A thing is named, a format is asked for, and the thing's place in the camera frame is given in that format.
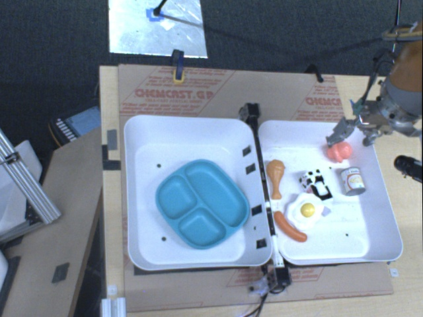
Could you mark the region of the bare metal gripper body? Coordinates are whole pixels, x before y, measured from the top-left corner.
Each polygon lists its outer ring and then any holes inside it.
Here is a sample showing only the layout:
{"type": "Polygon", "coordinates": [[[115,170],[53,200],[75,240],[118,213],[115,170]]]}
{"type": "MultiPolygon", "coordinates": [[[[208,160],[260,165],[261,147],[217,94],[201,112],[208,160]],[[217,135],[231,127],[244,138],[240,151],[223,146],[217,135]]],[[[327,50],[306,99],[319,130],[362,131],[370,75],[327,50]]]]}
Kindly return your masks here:
{"type": "Polygon", "coordinates": [[[420,118],[396,104],[371,100],[365,102],[358,115],[358,128],[369,138],[390,135],[394,131],[406,137],[420,137],[422,130],[414,126],[420,118]]]}

